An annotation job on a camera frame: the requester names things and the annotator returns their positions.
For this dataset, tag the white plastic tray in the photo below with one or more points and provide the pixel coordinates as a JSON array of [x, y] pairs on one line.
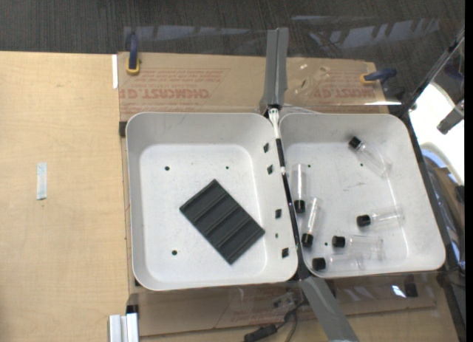
[[332, 137], [207, 130]]

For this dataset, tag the thin black and white rod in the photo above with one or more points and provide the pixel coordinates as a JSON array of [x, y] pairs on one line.
[[281, 156]]

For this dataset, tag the dark grey ribbed rack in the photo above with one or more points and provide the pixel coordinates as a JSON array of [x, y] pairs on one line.
[[222, 221]]

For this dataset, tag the clear plastic bottle black cap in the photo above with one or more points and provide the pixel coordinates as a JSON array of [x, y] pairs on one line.
[[358, 243], [298, 185], [338, 262], [380, 218], [369, 157], [312, 220]]

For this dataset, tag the brown cardboard board red print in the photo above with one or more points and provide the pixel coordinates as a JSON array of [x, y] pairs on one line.
[[236, 82]]

